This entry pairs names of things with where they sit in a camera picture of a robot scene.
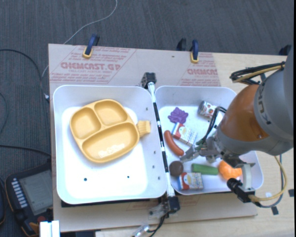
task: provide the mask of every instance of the white tray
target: white tray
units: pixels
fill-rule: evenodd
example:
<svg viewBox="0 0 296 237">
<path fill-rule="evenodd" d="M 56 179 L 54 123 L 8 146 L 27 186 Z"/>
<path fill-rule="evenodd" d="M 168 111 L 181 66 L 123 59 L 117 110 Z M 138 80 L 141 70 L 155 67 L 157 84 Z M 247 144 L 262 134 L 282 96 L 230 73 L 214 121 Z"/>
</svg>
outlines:
<svg viewBox="0 0 296 237">
<path fill-rule="evenodd" d="M 134 123 L 150 120 L 151 133 L 135 148 L 107 163 L 89 161 L 76 144 L 69 121 L 82 106 L 101 99 L 123 105 Z M 53 95 L 57 192 L 69 204 L 158 198 L 167 188 L 151 95 L 141 87 L 64 85 Z"/>
<path fill-rule="evenodd" d="M 156 103 L 159 110 L 159 117 L 161 122 L 162 131 L 170 130 L 172 131 L 174 123 L 170 122 L 168 116 L 176 108 L 188 113 L 186 118 L 185 126 L 197 131 L 197 138 L 195 141 L 200 140 L 207 131 L 209 125 L 209 119 L 204 118 L 197 114 L 197 109 L 199 104 L 204 100 L 215 106 L 222 106 L 227 108 L 236 93 L 231 89 L 224 87 L 182 87 L 182 86 L 161 86 L 156 90 Z M 215 124 L 219 124 L 222 119 L 222 113 L 219 112 L 219 115 L 216 119 Z M 175 140 L 178 146 L 180 146 L 184 151 L 189 149 L 189 146 Z M 167 155 L 168 165 L 175 160 L 179 160 L 179 157 L 176 156 L 168 148 L 165 143 L 165 151 Z M 257 158 L 255 151 L 251 151 L 247 154 L 241 156 L 241 159 L 245 162 L 251 163 L 254 162 L 255 165 L 252 167 L 252 187 L 258 189 L 263 184 L 263 175 L 260 168 L 260 164 Z M 184 163 L 184 171 L 191 172 L 191 164 L 206 164 L 210 166 L 218 166 L 219 161 L 216 161 L 213 164 L 208 164 L 205 157 L 197 157 L 192 161 Z M 182 195 L 194 195 L 194 194 L 204 194 L 204 193 L 217 193 L 217 192 L 227 192 L 230 189 L 226 185 L 226 181 L 220 176 L 212 175 L 203 175 L 203 185 L 204 189 L 202 190 L 179 190 L 179 185 L 177 178 L 171 177 L 171 183 L 173 188 Z"/>
</svg>

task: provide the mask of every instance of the yellow divided plate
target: yellow divided plate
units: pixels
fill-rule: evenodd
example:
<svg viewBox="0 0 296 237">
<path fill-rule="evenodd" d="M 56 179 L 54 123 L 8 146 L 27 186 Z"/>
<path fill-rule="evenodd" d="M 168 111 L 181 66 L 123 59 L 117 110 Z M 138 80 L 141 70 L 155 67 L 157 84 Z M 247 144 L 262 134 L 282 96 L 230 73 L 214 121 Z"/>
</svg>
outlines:
<svg viewBox="0 0 296 237">
<path fill-rule="evenodd" d="M 126 110 L 112 99 L 83 106 L 72 115 L 70 129 L 82 153 L 97 163 L 126 154 L 140 138 Z"/>
</svg>

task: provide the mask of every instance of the orange toy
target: orange toy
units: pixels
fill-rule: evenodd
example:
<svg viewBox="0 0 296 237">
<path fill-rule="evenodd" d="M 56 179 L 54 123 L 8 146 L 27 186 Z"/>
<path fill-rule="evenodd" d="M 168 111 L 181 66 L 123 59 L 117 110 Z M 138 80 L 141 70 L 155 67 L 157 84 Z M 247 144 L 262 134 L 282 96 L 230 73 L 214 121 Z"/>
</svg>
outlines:
<svg viewBox="0 0 296 237">
<path fill-rule="evenodd" d="M 241 168 L 233 168 L 227 162 L 222 160 L 218 165 L 218 171 L 226 180 L 230 178 L 237 178 L 242 175 Z"/>
</svg>

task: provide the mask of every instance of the clamp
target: clamp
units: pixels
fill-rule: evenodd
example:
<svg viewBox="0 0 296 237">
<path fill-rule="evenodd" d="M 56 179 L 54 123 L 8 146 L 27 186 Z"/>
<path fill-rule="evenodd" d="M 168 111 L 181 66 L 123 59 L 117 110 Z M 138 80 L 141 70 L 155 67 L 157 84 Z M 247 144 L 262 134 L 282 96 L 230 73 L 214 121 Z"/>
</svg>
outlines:
<svg viewBox="0 0 296 237">
<path fill-rule="evenodd" d="M 97 45 L 100 37 L 96 36 L 96 34 L 92 34 L 91 39 L 89 41 L 88 46 L 84 49 L 82 56 L 86 59 L 89 59 L 92 55 L 92 46 Z"/>
<path fill-rule="evenodd" d="M 191 52 L 191 62 L 192 63 L 198 63 L 198 41 L 194 39 L 192 41 L 192 47 L 190 49 Z"/>
</svg>

